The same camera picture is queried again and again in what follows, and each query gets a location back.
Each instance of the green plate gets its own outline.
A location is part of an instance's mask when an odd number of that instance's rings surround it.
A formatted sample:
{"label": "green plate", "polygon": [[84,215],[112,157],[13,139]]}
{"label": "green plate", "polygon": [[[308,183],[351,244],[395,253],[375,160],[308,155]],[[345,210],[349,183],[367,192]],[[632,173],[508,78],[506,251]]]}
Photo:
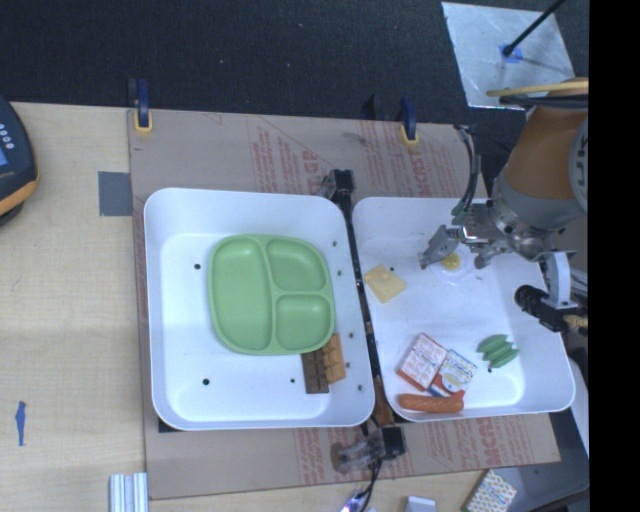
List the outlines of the green plate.
{"label": "green plate", "polygon": [[335,326],[327,264],[291,237],[236,235],[209,256],[211,318],[220,340],[243,354],[301,354],[321,348]]}

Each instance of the blue clamp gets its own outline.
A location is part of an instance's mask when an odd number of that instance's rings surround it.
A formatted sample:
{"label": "blue clamp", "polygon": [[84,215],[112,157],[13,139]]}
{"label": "blue clamp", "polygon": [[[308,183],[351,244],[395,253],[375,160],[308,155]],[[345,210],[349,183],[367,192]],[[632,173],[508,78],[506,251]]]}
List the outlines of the blue clamp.
{"label": "blue clamp", "polygon": [[407,146],[414,146],[418,143],[416,110],[406,96],[400,100],[400,109],[402,111],[402,125],[400,126],[402,140]]}
{"label": "blue clamp", "polygon": [[144,79],[132,79],[129,81],[129,93],[133,94],[133,122],[136,131],[150,132],[153,120],[149,110],[149,84]]}

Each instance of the table surface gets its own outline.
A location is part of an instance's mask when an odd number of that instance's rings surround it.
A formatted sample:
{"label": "table surface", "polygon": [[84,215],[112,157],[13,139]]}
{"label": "table surface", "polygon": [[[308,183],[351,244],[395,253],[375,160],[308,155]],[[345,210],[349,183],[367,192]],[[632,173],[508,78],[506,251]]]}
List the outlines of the table surface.
{"label": "table surface", "polygon": [[[129,172],[125,108],[14,103],[40,186],[0,229],[0,510],[109,510],[112,474],[145,471],[131,217],[101,216],[98,173]],[[15,415],[26,404],[24,445]],[[481,475],[380,480],[459,511]],[[149,510],[338,511],[356,484],[152,501]]]}

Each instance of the yellow sponge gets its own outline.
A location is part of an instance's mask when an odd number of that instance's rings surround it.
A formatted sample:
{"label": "yellow sponge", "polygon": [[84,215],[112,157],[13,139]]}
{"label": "yellow sponge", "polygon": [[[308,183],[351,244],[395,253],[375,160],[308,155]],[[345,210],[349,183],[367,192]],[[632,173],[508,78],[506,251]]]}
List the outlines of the yellow sponge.
{"label": "yellow sponge", "polygon": [[367,272],[364,275],[364,282],[369,285],[369,288],[383,304],[407,287],[407,283],[382,265]]}

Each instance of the black rod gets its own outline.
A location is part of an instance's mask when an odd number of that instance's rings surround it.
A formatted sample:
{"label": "black rod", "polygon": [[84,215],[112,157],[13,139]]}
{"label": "black rod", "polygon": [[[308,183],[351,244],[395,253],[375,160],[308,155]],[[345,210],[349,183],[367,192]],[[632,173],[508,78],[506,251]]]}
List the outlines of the black rod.
{"label": "black rod", "polygon": [[511,55],[513,53],[513,50],[515,50],[516,46],[518,46],[525,37],[531,34],[531,32],[533,32],[536,29],[536,27],[540,25],[540,23],[546,20],[549,17],[549,15],[552,14],[564,2],[565,0],[556,0],[556,3],[554,3],[546,11],[544,11],[536,21],[534,21],[531,25],[529,25],[529,28],[527,28],[522,34],[520,34],[515,39],[515,41],[513,41],[513,43],[508,44],[502,49],[502,55],[504,55],[505,57],[508,57],[509,55]]}

